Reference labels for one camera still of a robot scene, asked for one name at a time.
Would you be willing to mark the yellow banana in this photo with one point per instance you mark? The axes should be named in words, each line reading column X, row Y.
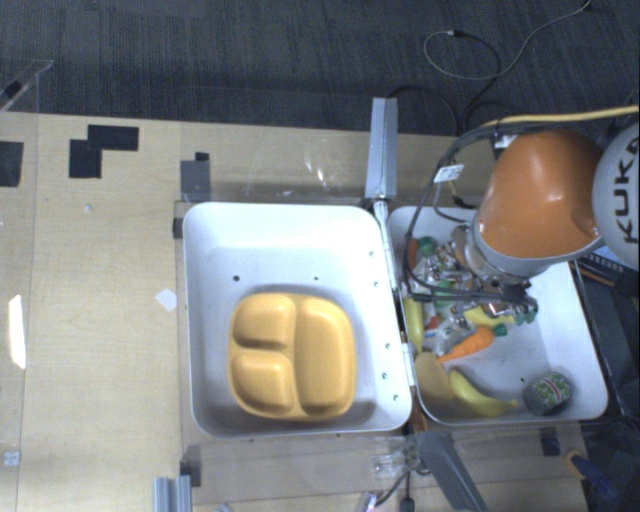
column 480, row 316
column 475, row 395
column 414, row 322

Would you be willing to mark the orange carrot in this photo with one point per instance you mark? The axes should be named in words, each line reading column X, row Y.
column 413, row 252
column 472, row 342

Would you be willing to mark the white plastic tray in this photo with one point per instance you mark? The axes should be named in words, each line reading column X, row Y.
column 550, row 340
column 280, row 240

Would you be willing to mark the yellow divided plate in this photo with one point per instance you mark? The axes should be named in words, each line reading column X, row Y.
column 320, row 350

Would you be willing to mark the clear bottle with green cap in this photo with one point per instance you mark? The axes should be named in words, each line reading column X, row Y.
column 443, row 294

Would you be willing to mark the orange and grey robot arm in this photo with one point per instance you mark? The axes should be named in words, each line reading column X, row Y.
column 540, row 200

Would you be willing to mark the beige oval bread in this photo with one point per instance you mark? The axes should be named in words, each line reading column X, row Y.
column 432, row 380

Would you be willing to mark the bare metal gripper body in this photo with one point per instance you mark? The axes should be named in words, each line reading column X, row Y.
column 520, row 296

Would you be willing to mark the green and grey can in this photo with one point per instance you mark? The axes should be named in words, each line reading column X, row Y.
column 547, row 394

